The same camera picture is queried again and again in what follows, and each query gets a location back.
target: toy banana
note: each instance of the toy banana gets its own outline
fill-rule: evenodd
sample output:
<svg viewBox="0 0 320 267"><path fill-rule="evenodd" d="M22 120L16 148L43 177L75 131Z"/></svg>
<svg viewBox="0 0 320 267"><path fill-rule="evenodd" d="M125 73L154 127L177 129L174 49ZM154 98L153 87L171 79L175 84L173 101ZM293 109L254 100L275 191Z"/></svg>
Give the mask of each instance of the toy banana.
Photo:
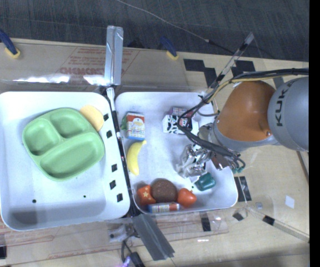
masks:
<svg viewBox="0 0 320 267"><path fill-rule="evenodd" d="M130 148L128 149L127 165L128 165L129 171L134 175L139 175L138 154L142 146L146 143L147 143L146 140L138 141L131 144Z"/></svg>

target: brown round object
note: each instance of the brown round object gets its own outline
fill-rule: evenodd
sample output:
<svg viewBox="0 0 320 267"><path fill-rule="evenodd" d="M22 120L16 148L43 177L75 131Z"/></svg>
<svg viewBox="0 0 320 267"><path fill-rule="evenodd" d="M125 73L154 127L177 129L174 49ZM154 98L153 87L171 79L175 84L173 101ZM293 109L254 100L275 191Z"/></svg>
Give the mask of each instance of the brown round object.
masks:
<svg viewBox="0 0 320 267"><path fill-rule="evenodd" d="M175 202L177 189L169 180L159 179L151 186L151 195L156 202Z"/></svg>

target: red tomato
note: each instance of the red tomato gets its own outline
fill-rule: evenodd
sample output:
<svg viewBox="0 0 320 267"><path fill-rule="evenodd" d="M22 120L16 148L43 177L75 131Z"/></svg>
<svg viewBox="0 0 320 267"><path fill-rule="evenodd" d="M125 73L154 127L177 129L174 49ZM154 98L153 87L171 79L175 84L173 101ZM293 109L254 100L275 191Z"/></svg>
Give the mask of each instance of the red tomato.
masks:
<svg viewBox="0 0 320 267"><path fill-rule="evenodd" d="M182 188L178 192L177 196L177 202L184 206L184 207L190 207L197 201L196 195L192 192L189 191L186 188Z"/></svg>
<svg viewBox="0 0 320 267"><path fill-rule="evenodd" d="M150 185L146 185L138 189L137 194L140 199L140 204L142 206L155 204L156 200L151 196L151 187Z"/></svg>

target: gray floor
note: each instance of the gray floor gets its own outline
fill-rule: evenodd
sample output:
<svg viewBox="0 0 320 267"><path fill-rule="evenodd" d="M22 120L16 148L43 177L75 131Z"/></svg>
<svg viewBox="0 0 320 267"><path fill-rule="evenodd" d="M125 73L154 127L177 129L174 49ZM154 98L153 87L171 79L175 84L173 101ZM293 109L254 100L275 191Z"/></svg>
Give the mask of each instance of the gray floor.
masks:
<svg viewBox="0 0 320 267"><path fill-rule="evenodd" d="M223 55L253 32L253 56L309 61L309 0L0 0L11 37L104 45L109 25L123 27L124 46L166 36L178 51Z"/></svg>

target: green plate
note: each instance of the green plate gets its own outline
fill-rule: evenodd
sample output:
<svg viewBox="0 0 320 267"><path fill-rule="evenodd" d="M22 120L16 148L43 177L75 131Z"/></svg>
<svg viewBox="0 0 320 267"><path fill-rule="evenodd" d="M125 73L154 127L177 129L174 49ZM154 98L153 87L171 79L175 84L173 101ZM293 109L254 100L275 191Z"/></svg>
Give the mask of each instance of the green plate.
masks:
<svg viewBox="0 0 320 267"><path fill-rule="evenodd" d="M100 161L101 136L81 113L59 108L35 118L22 134L29 155L47 177L66 180Z"/></svg>

